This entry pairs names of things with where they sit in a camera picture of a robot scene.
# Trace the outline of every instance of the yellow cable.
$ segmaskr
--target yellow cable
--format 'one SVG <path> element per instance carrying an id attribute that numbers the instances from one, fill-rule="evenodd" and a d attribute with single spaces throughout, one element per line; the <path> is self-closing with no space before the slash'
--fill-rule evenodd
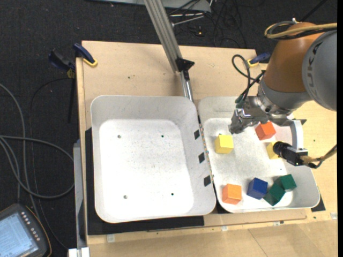
<path id="1" fill-rule="evenodd" d="M 297 33 L 297 32 L 315 31 L 317 29 L 326 29 L 326 28 L 337 28 L 337 23 L 330 23 L 330 24 L 324 24 L 324 25 L 300 27 L 300 28 L 290 29 L 288 31 L 284 31 L 284 32 L 280 32 L 280 33 L 268 34 L 267 31 L 274 25 L 269 26 L 265 30 L 265 32 L 264 32 L 265 37 L 272 39 L 272 38 L 278 38 L 278 37 L 285 36 L 285 35 L 290 35 L 292 33 Z"/>
<path id="2" fill-rule="evenodd" d="M 307 155 L 301 156 L 300 159 L 305 163 L 312 163 L 312 162 L 323 162 L 329 157 L 333 156 L 334 154 L 337 153 L 337 147 L 333 147 L 328 153 L 326 153 L 324 156 L 319 157 L 319 158 L 313 158 Z"/>

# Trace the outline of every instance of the toy block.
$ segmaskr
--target toy block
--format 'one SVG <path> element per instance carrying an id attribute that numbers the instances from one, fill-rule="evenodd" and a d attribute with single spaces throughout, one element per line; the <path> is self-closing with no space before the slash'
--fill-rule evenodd
<path id="1" fill-rule="evenodd" d="M 274 183 L 278 184 L 286 192 L 292 191 L 296 188 L 296 183 L 293 179 L 292 174 L 280 176 L 278 179 L 275 180 Z"/>
<path id="2" fill-rule="evenodd" d="M 259 123 L 259 125 L 255 128 L 255 131 L 259 140 L 272 138 L 276 134 L 273 123 L 270 121 L 265 124 Z"/>
<path id="3" fill-rule="evenodd" d="M 219 134 L 214 141 L 215 152 L 228 154 L 234 149 L 234 140 L 231 135 Z"/>
<path id="4" fill-rule="evenodd" d="M 285 195 L 285 191 L 278 184 L 274 183 L 263 197 L 271 206 L 275 206 Z"/>
<path id="5" fill-rule="evenodd" d="M 267 153 L 268 153 L 268 156 L 269 156 L 269 159 L 277 159 L 277 158 L 280 158 L 279 155 L 277 155 L 274 151 L 273 151 L 273 147 L 274 147 L 274 144 L 276 142 L 270 142 L 267 146 L 266 146 L 266 149 L 267 149 Z"/>
<path id="6" fill-rule="evenodd" d="M 242 187 L 240 185 L 227 184 L 223 188 L 224 203 L 231 203 L 236 205 L 242 200 Z"/>
<path id="7" fill-rule="evenodd" d="M 255 177 L 249 183 L 247 195 L 258 200 L 262 199 L 262 197 L 267 193 L 267 187 L 268 182 Z"/>

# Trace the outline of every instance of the dark green cube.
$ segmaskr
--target dark green cube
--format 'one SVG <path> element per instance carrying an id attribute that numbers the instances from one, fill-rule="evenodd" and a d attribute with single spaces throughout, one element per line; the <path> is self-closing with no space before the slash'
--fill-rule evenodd
<path id="1" fill-rule="evenodd" d="M 292 191 L 296 188 L 296 183 L 293 179 L 292 174 L 287 174 L 280 176 L 275 180 L 275 183 L 278 184 L 285 192 Z"/>
<path id="2" fill-rule="evenodd" d="M 263 197 L 270 205 L 275 206 L 285 195 L 285 191 L 278 184 L 274 183 L 268 190 L 267 194 Z"/>

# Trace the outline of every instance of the screen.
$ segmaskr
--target screen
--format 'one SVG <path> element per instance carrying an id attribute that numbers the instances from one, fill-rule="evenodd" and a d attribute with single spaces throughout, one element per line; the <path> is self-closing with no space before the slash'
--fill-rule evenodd
<path id="1" fill-rule="evenodd" d="M 0 257 L 25 257 L 36 250 L 37 244 L 18 213 L 0 221 Z"/>

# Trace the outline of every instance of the metal pole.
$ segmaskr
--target metal pole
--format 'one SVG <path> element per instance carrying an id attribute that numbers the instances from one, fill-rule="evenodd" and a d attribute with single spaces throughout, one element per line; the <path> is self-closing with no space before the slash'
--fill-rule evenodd
<path id="1" fill-rule="evenodd" d="M 148 10 L 157 35 L 165 50 L 173 72 L 180 73 L 184 96 L 193 102 L 192 88 L 189 79 L 186 79 L 182 70 L 176 64 L 178 58 L 182 58 L 178 47 L 172 24 L 169 21 L 165 7 L 161 0 L 143 0 Z"/>
<path id="2" fill-rule="evenodd" d="M 187 22 L 190 22 L 190 21 L 194 21 L 194 20 L 200 19 L 202 17 L 204 17 L 204 16 L 202 15 L 202 16 L 199 16 L 199 17 L 194 17 L 192 19 L 185 20 L 185 21 L 181 21 L 181 22 L 177 22 L 177 23 L 172 23 L 171 26 L 174 27 L 176 25 L 180 25 L 180 24 L 184 24 L 184 23 L 187 23 Z"/>

